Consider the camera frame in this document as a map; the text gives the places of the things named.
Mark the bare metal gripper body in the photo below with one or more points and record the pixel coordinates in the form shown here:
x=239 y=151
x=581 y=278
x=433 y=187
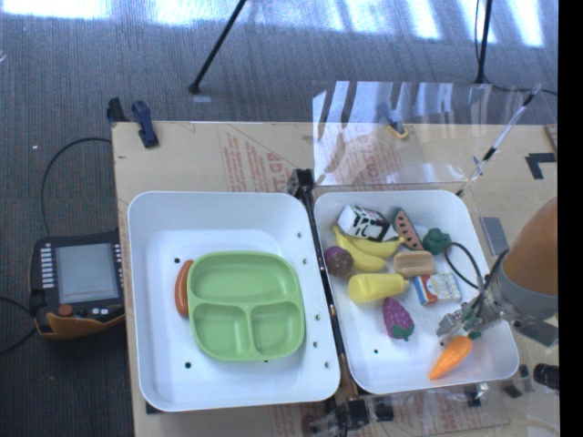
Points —
x=483 y=308

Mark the black cylinder on white bracket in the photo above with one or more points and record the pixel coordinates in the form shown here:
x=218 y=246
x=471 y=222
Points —
x=547 y=376

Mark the pink strawberry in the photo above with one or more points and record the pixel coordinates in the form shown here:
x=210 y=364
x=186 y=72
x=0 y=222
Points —
x=397 y=319

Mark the purple round toy food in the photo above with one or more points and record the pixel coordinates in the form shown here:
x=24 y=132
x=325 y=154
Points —
x=338 y=261

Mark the red watermelon slice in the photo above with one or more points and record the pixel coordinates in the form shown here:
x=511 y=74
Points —
x=406 y=230

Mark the tan hot dog bun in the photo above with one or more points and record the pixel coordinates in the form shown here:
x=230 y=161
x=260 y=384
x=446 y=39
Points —
x=413 y=263

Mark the brown cardboard board red print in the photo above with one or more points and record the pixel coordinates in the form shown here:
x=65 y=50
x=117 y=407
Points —
x=191 y=162

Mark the green broccoli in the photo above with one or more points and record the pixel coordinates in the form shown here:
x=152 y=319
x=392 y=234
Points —
x=436 y=241

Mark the orange sausage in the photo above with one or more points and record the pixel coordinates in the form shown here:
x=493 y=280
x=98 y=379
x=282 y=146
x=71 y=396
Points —
x=182 y=289

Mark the thin black rod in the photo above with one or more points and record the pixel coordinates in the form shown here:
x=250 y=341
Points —
x=324 y=271

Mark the white plastic tray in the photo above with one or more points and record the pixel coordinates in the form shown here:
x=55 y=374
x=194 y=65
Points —
x=159 y=358
x=364 y=362

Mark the yellow squeeze bottle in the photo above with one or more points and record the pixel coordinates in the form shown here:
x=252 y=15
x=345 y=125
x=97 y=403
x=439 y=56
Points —
x=375 y=287

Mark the green divided plate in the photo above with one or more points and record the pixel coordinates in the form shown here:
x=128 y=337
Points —
x=241 y=285

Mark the orange carrot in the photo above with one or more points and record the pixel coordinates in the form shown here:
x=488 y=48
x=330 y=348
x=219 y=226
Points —
x=451 y=357

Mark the white orange blue carton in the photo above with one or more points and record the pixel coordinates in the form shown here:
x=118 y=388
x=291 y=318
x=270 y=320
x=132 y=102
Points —
x=438 y=288

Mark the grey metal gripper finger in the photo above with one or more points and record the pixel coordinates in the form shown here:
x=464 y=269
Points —
x=448 y=324

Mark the black and white carton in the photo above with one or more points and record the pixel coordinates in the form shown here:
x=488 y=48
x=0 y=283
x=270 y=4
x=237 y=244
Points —
x=362 y=222

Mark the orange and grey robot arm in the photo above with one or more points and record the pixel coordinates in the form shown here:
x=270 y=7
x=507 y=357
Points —
x=533 y=253

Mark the yellow banana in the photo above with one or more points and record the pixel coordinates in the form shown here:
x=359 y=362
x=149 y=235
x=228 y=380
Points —
x=357 y=257
x=378 y=246

